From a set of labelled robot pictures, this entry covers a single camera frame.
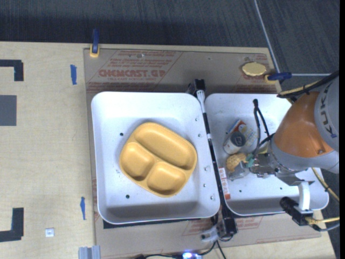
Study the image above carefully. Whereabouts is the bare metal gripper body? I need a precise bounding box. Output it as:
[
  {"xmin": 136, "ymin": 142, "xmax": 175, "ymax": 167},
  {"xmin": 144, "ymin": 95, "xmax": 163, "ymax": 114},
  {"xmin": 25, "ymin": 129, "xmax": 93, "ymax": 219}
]
[{"xmin": 248, "ymin": 152, "xmax": 283, "ymax": 178}]

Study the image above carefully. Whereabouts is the yellow toy bread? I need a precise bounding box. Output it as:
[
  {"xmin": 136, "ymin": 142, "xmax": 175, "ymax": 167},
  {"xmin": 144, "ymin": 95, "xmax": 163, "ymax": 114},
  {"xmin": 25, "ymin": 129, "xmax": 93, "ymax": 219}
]
[{"xmin": 225, "ymin": 152, "xmax": 248, "ymax": 173}]

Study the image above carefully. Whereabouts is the orange and white label strip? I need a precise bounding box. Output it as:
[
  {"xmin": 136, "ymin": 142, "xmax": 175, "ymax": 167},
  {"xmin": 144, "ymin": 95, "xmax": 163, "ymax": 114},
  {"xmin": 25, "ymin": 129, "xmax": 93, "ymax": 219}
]
[{"xmin": 218, "ymin": 167, "xmax": 232, "ymax": 201}]

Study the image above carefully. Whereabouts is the white can with black top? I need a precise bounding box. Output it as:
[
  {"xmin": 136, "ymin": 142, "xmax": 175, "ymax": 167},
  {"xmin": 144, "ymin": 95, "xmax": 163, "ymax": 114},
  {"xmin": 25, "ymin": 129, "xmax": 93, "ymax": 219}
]
[{"xmin": 223, "ymin": 131, "xmax": 247, "ymax": 155}]

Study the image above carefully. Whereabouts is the white plastic tray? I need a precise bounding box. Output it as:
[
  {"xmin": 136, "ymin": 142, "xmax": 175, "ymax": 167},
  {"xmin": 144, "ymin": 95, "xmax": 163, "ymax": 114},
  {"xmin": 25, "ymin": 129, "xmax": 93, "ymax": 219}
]
[
  {"xmin": 204, "ymin": 92, "xmax": 330, "ymax": 217},
  {"xmin": 91, "ymin": 91, "xmax": 221, "ymax": 225}
]

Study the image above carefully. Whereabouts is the white and orange carton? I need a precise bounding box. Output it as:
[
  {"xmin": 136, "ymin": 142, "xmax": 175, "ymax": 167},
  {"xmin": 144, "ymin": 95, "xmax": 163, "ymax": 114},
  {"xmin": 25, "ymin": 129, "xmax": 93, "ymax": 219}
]
[{"xmin": 225, "ymin": 119, "xmax": 259, "ymax": 148}]

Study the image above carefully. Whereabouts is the thin black and white rod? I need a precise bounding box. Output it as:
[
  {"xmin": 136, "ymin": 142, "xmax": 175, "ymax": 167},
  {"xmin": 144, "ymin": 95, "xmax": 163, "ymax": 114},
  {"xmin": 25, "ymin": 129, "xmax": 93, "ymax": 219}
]
[{"xmin": 196, "ymin": 88, "xmax": 231, "ymax": 219}]

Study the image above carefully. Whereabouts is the yellow divided plate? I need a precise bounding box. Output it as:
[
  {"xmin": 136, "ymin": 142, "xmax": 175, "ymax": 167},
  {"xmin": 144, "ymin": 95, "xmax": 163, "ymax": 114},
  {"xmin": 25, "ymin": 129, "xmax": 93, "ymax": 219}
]
[{"xmin": 119, "ymin": 121, "xmax": 198, "ymax": 198}]

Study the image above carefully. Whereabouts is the brown cardboard board red print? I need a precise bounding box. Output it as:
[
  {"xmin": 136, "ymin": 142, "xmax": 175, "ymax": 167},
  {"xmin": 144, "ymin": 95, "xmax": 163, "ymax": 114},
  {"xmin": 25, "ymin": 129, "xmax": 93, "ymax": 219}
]
[{"xmin": 83, "ymin": 47, "xmax": 322, "ymax": 256}]

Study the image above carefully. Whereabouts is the black cylinder on white bracket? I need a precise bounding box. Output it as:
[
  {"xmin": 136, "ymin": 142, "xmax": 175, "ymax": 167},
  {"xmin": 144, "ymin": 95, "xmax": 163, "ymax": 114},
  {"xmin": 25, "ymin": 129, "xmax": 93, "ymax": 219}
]
[{"xmin": 279, "ymin": 180, "xmax": 315, "ymax": 226}]

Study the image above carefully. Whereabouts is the black block with thin wires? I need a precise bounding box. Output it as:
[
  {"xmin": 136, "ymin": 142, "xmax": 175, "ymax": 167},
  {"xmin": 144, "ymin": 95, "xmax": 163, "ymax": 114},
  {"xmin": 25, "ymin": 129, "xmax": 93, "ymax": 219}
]
[
  {"xmin": 217, "ymin": 214, "xmax": 238, "ymax": 239},
  {"xmin": 185, "ymin": 78, "xmax": 206, "ymax": 97}
]

